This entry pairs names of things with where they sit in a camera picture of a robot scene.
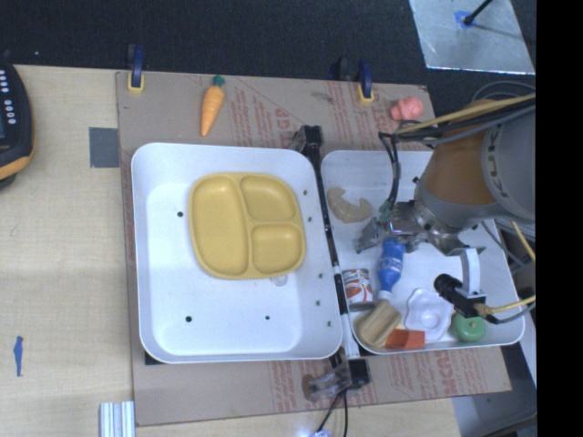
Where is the white fried egg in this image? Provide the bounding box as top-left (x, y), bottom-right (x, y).
top-left (404, 287), bottom-right (455, 342)

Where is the white plastic tray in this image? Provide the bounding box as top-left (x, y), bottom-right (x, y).
top-left (130, 141), bottom-right (344, 365)
top-left (319, 148), bottom-right (527, 356)

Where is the orange carrot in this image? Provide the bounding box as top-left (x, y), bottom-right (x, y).
top-left (199, 74), bottom-right (227, 138)

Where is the blue and white bottle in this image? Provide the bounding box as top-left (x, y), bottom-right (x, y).
top-left (375, 236), bottom-right (408, 303)

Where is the red and white can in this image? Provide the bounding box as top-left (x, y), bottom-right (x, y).
top-left (341, 268), bottom-right (375, 308)

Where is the green doughnut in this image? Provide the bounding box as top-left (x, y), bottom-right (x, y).
top-left (450, 312), bottom-right (487, 343)

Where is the beige croissant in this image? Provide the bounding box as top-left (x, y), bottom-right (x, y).
top-left (326, 186), bottom-right (375, 224)

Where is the orange-red block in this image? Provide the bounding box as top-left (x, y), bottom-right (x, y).
top-left (385, 328), bottom-right (426, 351)

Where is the brown cardboard board red print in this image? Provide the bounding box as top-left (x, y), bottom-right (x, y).
top-left (115, 71), bottom-right (514, 428)

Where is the yellow divided plate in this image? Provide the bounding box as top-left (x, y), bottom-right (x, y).
top-left (187, 171), bottom-right (307, 281)

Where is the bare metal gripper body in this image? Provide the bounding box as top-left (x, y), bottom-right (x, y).
top-left (386, 200), bottom-right (462, 253)

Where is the pink toy food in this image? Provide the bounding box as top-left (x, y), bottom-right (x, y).
top-left (389, 96), bottom-right (425, 123)

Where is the black cylinder on white bracket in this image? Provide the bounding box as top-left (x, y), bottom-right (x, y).
top-left (433, 246), bottom-right (488, 320)

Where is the beige bread roll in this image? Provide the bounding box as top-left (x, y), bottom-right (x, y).
top-left (354, 299), bottom-right (404, 349)

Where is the black block with thin wires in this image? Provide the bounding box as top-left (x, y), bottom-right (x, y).
top-left (347, 357), bottom-right (372, 390)
top-left (290, 124), bottom-right (325, 155)

